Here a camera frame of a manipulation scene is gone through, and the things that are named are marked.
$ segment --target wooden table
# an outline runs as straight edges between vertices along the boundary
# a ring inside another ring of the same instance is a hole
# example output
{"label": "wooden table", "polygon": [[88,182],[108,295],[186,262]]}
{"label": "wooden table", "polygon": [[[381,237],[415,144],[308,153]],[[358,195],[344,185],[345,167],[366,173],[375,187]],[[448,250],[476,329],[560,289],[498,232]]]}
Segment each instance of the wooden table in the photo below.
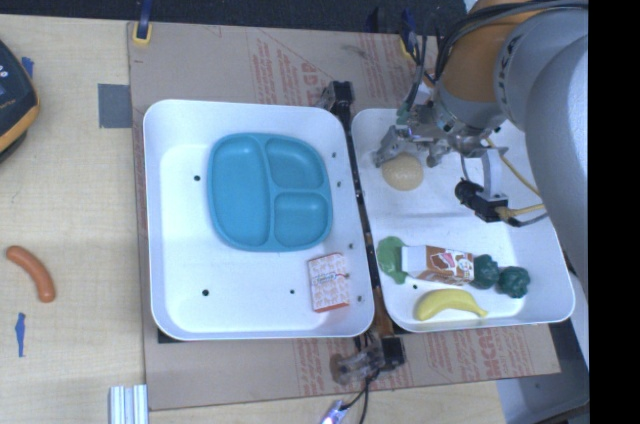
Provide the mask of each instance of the wooden table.
{"label": "wooden table", "polygon": [[[128,85],[125,21],[0,15],[34,62],[41,114],[0,164],[0,237],[34,252],[57,297],[0,268],[0,422],[107,423],[109,388],[145,383],[131,130],[101,128],[99,84]],[[25,314],[24,356],[14,327]],[[334,396],[151,412],[151,423],[317,423]],[[359,407],[345,424],[357,422]],[[367,424],[504,422],[494,382],[374,393]]]}

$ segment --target cardboard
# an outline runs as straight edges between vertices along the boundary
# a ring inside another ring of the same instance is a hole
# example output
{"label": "cardboard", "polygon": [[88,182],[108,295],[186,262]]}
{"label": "cardboard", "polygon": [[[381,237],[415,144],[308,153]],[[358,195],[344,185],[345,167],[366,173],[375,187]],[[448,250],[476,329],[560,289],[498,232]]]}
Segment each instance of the cardboard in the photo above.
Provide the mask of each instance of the cardboard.
{"label": "cardboard", "polygon": [[[155,23],[150,42],[128,25],[146,383],[151,410],[353,393],[333,381],[330,359],[353,339],[175,342],[150,310],[142,120],[162,99],[314,105],[331,81],[351,81],[352,114],[396,108],[415,72],[399,37]],[[429,39],[428,66],[435,60]],[[371,390],[497,380],[559,372],[547,325],[400,334],[407,362]]]}

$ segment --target blue plate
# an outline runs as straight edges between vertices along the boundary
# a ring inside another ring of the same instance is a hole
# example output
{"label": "blue plate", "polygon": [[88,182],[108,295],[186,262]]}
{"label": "blue plate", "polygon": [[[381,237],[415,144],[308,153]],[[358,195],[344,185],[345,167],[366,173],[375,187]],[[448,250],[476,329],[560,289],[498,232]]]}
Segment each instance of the blue plate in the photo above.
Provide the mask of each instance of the blue plate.
{"label": "blue plate", "polygon": [[234,248],[304,250],[331,230],[326,167],[304,141],[263,133],[225,136],[211,150],[207,182],[214,228]]}

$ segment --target banana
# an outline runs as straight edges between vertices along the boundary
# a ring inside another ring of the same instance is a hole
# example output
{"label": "banana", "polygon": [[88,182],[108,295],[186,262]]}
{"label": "banana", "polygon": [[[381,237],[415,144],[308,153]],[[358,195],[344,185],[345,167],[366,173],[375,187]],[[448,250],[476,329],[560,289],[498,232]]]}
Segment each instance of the banana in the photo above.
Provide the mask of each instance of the banana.
{"label": "banana", "polygon": [[435,291],[429,291],[416,303],[414,314],[419,321],[426,321],[438,312],[448,308],[466,310],[480,317],[488,314],[486,310],[480,308],[473,294],[464,289],[437,289]]}

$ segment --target hot dog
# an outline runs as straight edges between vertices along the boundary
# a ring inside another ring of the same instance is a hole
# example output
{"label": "hot dog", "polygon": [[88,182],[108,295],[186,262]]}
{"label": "hot dog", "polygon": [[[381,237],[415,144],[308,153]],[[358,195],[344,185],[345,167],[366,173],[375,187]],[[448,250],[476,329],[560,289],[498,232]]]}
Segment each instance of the hot dog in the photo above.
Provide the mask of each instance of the hot dog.
{"label": "hot dog", "polygon": [[13,245],[7,248],[7,259],[15,262],[29,273],[36,284],[40,301],[49,303],[55,299],[56,290],[53,279],[44,264],[33,253],[22,246]]}

